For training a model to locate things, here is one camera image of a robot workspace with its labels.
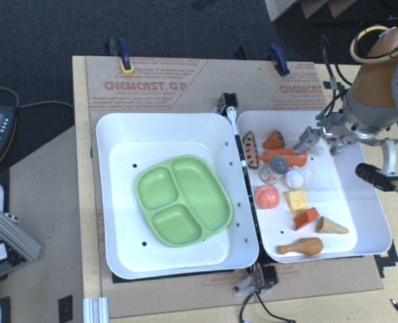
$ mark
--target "white tray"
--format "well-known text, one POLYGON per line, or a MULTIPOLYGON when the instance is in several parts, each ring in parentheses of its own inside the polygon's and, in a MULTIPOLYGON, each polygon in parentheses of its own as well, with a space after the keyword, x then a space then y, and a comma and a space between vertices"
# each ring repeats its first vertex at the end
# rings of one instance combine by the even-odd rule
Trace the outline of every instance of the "white tray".
POLYGON ((140 279, 247 268, 259 246, 233 130, 217 114, 108 114, 97 124, 106 258, 112 272, 140 279), (138 175, 179 155, 196 155, 215 171, 233 218, 216 235, 183 248, 163 244, 136 200, 138 175))
MULTIPOLYGON (((248 111, 239 116, 237 125, 241 138, 253 132, 261 155, 264 151, 262 143, 272 131, 280 131, 286 147, 293 147, 308 125, 315 126, 317 114, 305 111, 248 111)), ((274 209, 256 209, 268 255, 278 262, 298 262, 386 252, 391 246, 391 233, 376 189, 354 172, 362 162, 365 159, 359 144, 347 146, 340 154, 332 156, 327 143, 320 140, 308 152, 306 166, 313 172, 306 187, 308 204, 309 207, 316 207, 319 214, 347 227, 350 232, 346 235, 319 234, 315 232, 316 222, 295 231, 293 215, 284 198, 284 192, 292 189, 282 179, 276 185, 280 193, 279 205, 274 209), (277 253, 277 246, 305 237, 321 238, 324 245, 322 252, 315 256, 298 252, 277 253)), ((259 177, 263 165, 264 162, 260 161, 258 170, 248 170, 253 192, 264 184, 259 177)))

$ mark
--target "toy food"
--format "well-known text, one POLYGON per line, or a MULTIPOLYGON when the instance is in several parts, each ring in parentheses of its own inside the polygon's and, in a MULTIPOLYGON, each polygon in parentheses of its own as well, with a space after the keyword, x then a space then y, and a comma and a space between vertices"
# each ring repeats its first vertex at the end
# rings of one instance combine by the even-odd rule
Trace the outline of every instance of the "toy food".
POLYGON ((308 208, 307 192, 304 189, 291 190, 284 193, 288 207, 296 217, 308 208))
POLYGON ((311 207, 305 210, 304 213, 298 215, 293 219, 294 221, 294 229, 298 230, 301 227, 308 225, 310 222, 316 220, 319 217, 319 212, 317 212, 316 208, 311 207))
POLYGON ((262 143, 264 149, 284 148, 284 139, 279 131, 273 131, 269 137, 262 143))
POLYGON ((293 166, 304 166, 307 163, 307 152, 300 152, 298 155, 294 154, 293 147, 286 147, 281 149, 266 149, 264 154, 259 155, 259 159, 268 163, 269 160, 275 155, 280 155, 286 158, 288 165, 293 166))
POLYGON ((260 208, 274 208, 280 202, 280 194, 275 186, 260 186, 255 194, 254 201, 260 208))
POLYGON ((310 169, 293 166, 292 169, 287 171, 284 180, 291 189, 301 189, 308 185, 309 179, 312 176, 313 173, 310 169))
POLYGON ((316 232, 321 234, 347 234, 348 228, 326 218, 320 217, 317 223, 316 232))
POLYGON ((298 242, 289 244, 289 245, 281 245, 277 246, 277 251, 280 254, 286 254, 290 251, 302 252, 308 256, 312 256, 318 254, 323 249, 323 242, 320 238, 311 237, 311 238, 301 238, 298 242))
POLYGON ((248 132, 242 141, 244 148, 245 160, 250 168, 257 169, 259 167, 259 159, 257 158, 257 147, 255 145, 254 135, 248 132))

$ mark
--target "brown toy chicken leg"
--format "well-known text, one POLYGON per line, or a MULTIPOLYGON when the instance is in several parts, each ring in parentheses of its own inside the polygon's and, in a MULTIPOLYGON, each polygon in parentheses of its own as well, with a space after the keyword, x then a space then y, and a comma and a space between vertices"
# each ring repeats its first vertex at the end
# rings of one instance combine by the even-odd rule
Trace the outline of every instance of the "brown toy chicken leg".
POLYGON ((277 251, 280 254, 286 254, 290 251, 302 252, 308 256, 318 254, 323 249, 323 242, 320 238, 301 238, 299 241, 289 245, 277 246, 277 251))

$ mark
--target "beige cone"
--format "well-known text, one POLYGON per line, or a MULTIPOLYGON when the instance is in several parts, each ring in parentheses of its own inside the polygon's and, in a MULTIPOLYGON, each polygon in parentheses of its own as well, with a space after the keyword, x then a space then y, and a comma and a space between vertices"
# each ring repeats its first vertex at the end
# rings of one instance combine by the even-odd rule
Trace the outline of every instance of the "beige cone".
POLYGON ((321 234, 347 234, 348 228, 341 226, 328 218, 320 217, 320 220, 317 223, 316 232, 321 234))

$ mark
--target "wooden table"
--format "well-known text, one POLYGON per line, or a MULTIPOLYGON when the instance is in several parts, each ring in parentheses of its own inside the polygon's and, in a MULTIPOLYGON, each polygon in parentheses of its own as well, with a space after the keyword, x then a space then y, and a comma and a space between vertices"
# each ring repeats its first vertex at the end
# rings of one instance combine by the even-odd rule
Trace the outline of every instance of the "wooden table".
MULTIPOLYGON (((320 81, 327 81, 328 74, 324 65, 315 65, 320 81)), ((341 66, 348 79, 353 79, 358 66, 341 66)), ((93 168, 90 159, 91 135, 89 124, 89 105, 87 91, 86 57, 73 58, 73 81, 75 95, 75 126, 77 136, 77 160, 79 176, 79 209, 81 218, 81 249, 83 263, 84 296, 98 298, 102 296, 100 281, 100 262, 97 247, 97 225, 95 214, 95 196, 93 168)), ((330 91, 325 90, 325 99, 330 101, 330 91)), ((398 130, 393 127, 388 135, 398 138, 398 130)), ((378 147, 363 147, 366 160, 378 167, 382 166, 383 155, 378 147)), ((398 252, 398 194, 379 192, 383 209, 398 252)), ((343 295, 321 296, 306 299, 294 299, 268 304, 276 315, 296 319, 297 322, 398 322, 398 313, 389 301, 398 302, 398 263, 385 269, 384 289, 343 295)), ((136 316, 113 319, 111 322, 160 322, 160 323, 203 323, 238 322, 239 306, 208 308, 166 314, 136 316)), ((245 319, 252 322, 277 322, 262 309, 260 304, 248 305, 245 319)))

